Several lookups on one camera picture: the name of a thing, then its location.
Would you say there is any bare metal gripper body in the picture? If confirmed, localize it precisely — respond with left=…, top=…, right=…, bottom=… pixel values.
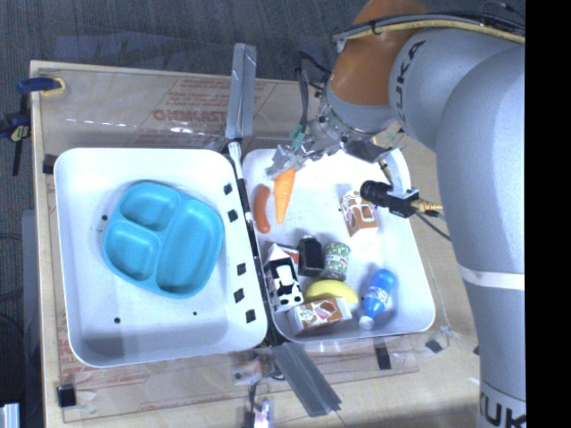
left=274, top=113, right=359, bottom=165

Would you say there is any black and white milk carton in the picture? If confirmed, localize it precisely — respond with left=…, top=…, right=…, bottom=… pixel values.
left=262, top=243, right=305, bottom=314

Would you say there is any dark brown bottle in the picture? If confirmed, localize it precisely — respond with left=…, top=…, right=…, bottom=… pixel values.
left=296, top=235, right=325, bottom=278

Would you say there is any pale wood board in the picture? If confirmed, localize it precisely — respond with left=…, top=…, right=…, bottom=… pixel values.
left=29, top=59, right=483, bottom=428

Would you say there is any orange carrot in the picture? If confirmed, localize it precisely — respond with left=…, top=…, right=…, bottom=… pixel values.
left=272, top=166, right=297, bottom=226

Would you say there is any orange and white carton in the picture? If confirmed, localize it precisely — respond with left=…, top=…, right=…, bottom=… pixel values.
left=286, top=296, right=354, bottom=338

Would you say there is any blue divided plate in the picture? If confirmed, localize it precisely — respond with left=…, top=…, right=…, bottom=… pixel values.
left=102, top=180, right=226, bottom=300

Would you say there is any blue plastic bottle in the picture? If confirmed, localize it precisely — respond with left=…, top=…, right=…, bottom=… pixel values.
left=357, top=267, right=399, bottom=331

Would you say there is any white plastic tray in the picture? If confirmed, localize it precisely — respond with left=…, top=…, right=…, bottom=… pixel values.
left=240, top=147, right=437, bottom=344
left=53, top=146, right=269, bottom=369

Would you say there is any orange sausage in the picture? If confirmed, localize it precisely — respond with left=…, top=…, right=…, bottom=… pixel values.
left=252, top=184, right=273, bottom=235

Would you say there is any black cylinder on white bracket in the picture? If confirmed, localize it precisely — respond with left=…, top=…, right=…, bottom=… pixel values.
left=359, top=147, right=421, bottom=219

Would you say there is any brown and white carton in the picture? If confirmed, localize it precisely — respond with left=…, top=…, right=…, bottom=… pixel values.
left=338, top=189, right=380, bottom=239

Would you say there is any yellow banana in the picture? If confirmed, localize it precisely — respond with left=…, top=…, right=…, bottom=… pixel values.
left=303, top=279, right=360, bottom=305

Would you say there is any green can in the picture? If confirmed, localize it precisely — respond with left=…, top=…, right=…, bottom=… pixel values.
left=321, top=241, right=352, bottom=283

